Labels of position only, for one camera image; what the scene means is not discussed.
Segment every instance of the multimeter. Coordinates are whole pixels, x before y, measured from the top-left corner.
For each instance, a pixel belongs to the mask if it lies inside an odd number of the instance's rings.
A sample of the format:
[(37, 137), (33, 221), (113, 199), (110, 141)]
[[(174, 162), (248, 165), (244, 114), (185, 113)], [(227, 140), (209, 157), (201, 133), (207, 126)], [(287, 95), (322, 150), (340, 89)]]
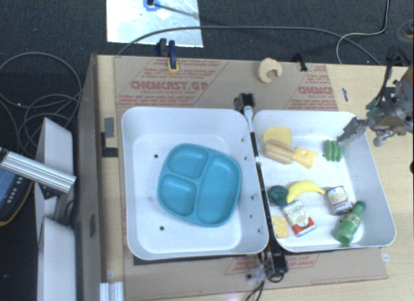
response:
[(33, 181), (0, 168), (0, 227), (8, 224), (26, 201)]

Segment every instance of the robotic hand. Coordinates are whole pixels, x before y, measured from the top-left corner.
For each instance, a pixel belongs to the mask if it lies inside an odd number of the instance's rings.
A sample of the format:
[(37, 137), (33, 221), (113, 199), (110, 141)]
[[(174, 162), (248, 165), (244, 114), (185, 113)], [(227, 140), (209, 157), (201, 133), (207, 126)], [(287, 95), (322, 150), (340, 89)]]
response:
[(413, 133), (413, 63), (401, 78), (395, 81), (396, 87), (386, 87), (392, 66), (401, 63), (405, 57), (398, 49), (391, 47), (387, 52), (387, 69), (381, 90), (377, 97), (367, 105), (367, 118), (354, 117), (343, 129), (336, 141), (343, 147), (364, 134), (367, 128), (376, 133), (375, 146), (381, 146), (386, 139), (394, 135)]

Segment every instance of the toy bottle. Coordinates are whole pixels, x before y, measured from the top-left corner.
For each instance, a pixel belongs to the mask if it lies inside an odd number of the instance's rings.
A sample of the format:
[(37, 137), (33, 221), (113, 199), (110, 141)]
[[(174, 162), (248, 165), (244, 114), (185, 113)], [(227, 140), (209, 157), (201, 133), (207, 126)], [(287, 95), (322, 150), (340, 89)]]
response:
[(342, 219), (339, 229), (335, 233), (335, 239), (340, 243), (347, 245), (352, 241), (352, 238), (361, 224), (361, 212), (365, 209), (365, 203), (358, 201), (350, 213), (345, 215)]

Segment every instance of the blue divided plate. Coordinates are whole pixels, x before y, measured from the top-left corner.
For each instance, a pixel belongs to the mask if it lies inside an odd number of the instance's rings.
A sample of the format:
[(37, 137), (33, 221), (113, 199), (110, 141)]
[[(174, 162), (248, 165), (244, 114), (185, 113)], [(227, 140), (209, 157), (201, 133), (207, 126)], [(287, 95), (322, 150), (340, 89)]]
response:
[(240, 188), (240, 167), (231, 157), (203, 146), (180, 144), (164, 162), (157, 195), (170, 214), (218, 227), (232, 216)]

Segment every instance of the tin can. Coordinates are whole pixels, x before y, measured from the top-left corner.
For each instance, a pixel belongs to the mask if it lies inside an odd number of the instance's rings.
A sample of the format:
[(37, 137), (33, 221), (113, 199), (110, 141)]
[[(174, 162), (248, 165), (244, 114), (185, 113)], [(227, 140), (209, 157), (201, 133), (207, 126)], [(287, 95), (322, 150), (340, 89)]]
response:
[(300, 200), (285, 205), (282, 208), (282, 213), (296, 236), (302, 236), (316, 228)]
[(352, 204), (350, 204), (347, 192), (343, 186), (329, 190), (327, 195), (335, 215), (346, 214), (352, 210)]

